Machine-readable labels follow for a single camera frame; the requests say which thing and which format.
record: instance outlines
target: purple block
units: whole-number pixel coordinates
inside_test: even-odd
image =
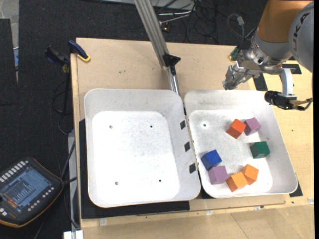
[[[257,132],[258,129],[260,129],[260,125],[255,117],[246,120],[244,122],[244,124],[246,124],[246,128],[244,130],[246,135],[253,134],[253,133]]]
[[[211,184],[224,183],[229,177],[226,167],[223,165],[213,167],[209,170],[208,175]]]

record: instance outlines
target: black floor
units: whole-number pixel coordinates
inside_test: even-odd
[[[163,34],[167,42],[238,45],[240,36],[228,27],[227,17],[232,13],[241,15],[248,33],[258,25],[266,2],[201,0],[190,17],[173,21],[169,32]],[[231,19],[232,28],[240,33],[236,18]],[[65,133],[73,128],[72,115],[62,117],[51,106],[54,91],[66,80],[66,74],[60,66],[48,62],[46,48],[52,45],[68,54],[67,42],[76,37],[125,40],[148,40],[148,37],[133,5],[87,0],[20,0],[19,26],[17,85],[9,22],[0,20],[0,169],[20,157],[32,156],[59,176],[67,157]],[[57,110],[63,107],[62,97],[54,104]],[[44,217],[46,214],[21,229],[0,226],[0,239],[32,239]],[[48,212],[38,238],[59,239],[63,231],[70,229],[66,205],[60,196]]]

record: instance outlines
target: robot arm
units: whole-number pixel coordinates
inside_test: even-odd
[[[235,89],[261,73],[279,74],[283,79],[283,92],[268,92],[265,99],[283,109],[299,107],[302,110],[292,93],[290,69],[284,69],[282,63],[293,55],[313,72],[313,27],[312,0],[269,0],[251,38],[250,48],[232,52],[235,65],[228,67],[224,88]]]

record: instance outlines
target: block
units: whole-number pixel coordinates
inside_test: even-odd
[[[209,172],[209,179],[211,184],[221,184],[224,183],[229,175],[226,171],[226,167],[221,165],[221,166],[215,166],[212,167]]]
[[[238,119],[235,119],[234,122],[230,125],[229,129],[226,131],[226,133],[237,139],[245,130],[245,128],[246,124],[242,123]]]
[[[241,169],[241,172],[245,175],[248,185],[251,185],[257,180],[259,169],[247,164],[243,167],[243,169]]]
[[[231,192],[234,192],[235,190],[242,189],[245,187],[248,182],[245,177],[245,175],[242,172],[235,173],[231,175],[227,180],[226,180],[228,187],[230,188]]]
[[[203,155],[201,161],[203,162],[206,170],[209,171],[213,166],[218,166],[222,160],[218,155],[217,150],[213,150]]]
[[[246,135],[254,134],[260,129],[260,124],[255,117],[246,120],[244,124],[246,125],[246,128],[244,130]]]
[[[253,155],[253,158],[255,159],[266,157],[270,153],[268,145],[265,141],[254,143],[250,146],[250,150]]]

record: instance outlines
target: orange block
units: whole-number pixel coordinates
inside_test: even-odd
[[[235,119],[230,125],[229,129],[226,131],[229,135],[237,139],[245,130],[246,124],[242,123],[240,120]]]
[[[241,171],[245,175],[249,185],[257,180],[259,169],[256,167],[247,164],[243,169],[241,169]]]
[[[231,175],[226,180],[226,182],[227,182],[228,187],[230,188],[231,192],[234,192],[237,189],[241,189],[248,184],[247,179],[242,172],[235,173],[235,174]]]

